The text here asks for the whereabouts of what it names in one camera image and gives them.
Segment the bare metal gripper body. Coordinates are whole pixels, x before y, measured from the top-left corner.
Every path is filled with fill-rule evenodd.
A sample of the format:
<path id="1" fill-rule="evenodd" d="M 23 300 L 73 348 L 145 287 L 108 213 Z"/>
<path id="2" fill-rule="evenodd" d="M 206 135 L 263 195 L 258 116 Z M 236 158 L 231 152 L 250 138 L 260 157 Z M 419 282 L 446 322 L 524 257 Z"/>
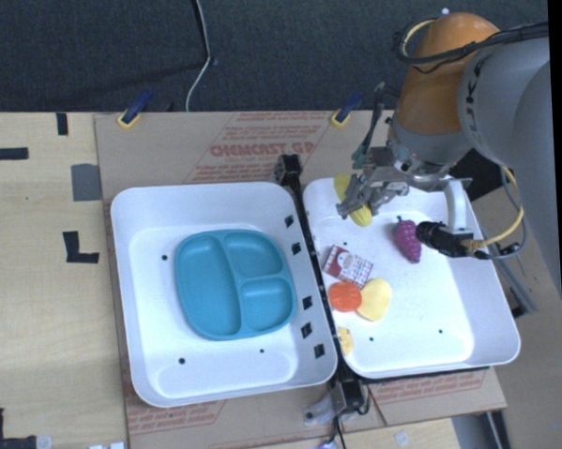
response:
<path id="1" fill-rule="evenodd" d="M 359 183 L 366 189 L 438 189 L 452 169 L 450 163 L 432 163 L 400 146 L 371 147 Z"/>

